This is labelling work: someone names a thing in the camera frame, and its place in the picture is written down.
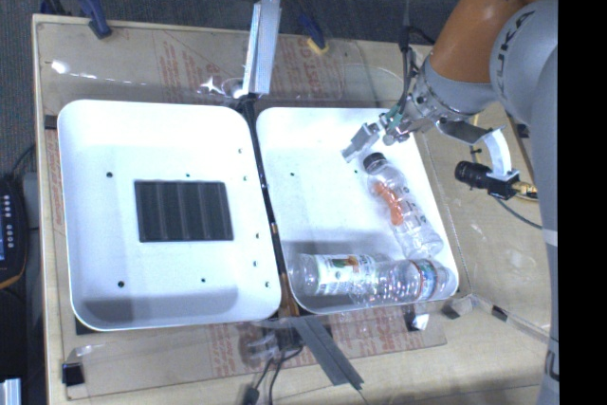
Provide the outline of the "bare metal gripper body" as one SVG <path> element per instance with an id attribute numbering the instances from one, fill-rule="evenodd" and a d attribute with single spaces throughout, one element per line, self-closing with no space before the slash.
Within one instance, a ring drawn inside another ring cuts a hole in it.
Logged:
<path id="1" fill-rule="evenodd" d="M 469 119 L 479 112 L 480 94 L 471 88 L 415 89 L 381 116 L 382 141 L 391 146 L 435 127 L 448 138 L 472 145 L 480 137 L 480 130 L 473 128 Z"/>

